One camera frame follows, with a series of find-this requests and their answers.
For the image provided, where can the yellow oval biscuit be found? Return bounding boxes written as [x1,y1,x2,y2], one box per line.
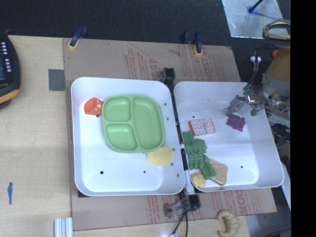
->
[146,146,175,167]

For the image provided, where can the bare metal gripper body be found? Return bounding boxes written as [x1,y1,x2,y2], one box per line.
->
[244,88,289,111]

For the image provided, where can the tan croissant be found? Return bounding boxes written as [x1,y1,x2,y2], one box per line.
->
[216,209,240,237]

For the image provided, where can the green bumpy peas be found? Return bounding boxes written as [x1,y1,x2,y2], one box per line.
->
[188,138,208,171]

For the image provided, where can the purple grapes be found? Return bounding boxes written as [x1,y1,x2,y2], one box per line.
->
[226,113,246,132]

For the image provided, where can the tan flat biscuit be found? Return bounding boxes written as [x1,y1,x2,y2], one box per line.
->
[208,158,228,186]

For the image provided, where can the orange packet with yellow star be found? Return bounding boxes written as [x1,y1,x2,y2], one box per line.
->
[83,97,104,117]

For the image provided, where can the thin black and white rod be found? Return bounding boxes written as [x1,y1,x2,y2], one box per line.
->
[169,79,193,195]

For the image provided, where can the black block with thin wires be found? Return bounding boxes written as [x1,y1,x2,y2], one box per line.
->
[162,194,200,218]
[157,67,176,84]

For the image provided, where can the brown cardboard board red print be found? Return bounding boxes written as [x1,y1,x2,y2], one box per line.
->
[62,38,277,231]

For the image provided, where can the white plastic tray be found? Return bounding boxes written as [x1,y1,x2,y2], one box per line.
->
[71,77,186,197]
[173,81,285,193]

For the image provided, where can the green bean bundle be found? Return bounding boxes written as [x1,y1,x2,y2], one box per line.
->
[182,130,217,180]

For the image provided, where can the yellow toy food lump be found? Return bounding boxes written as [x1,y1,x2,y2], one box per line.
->
[191,172,206,189]

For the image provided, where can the black cylinder on white bracket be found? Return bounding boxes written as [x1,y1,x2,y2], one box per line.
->
[266,107,291,141]

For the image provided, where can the orange and white carton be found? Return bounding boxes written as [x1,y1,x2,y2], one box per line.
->
[188,117,218,136]

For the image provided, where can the green divided plate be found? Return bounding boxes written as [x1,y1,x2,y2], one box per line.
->
[101,94,166,154]

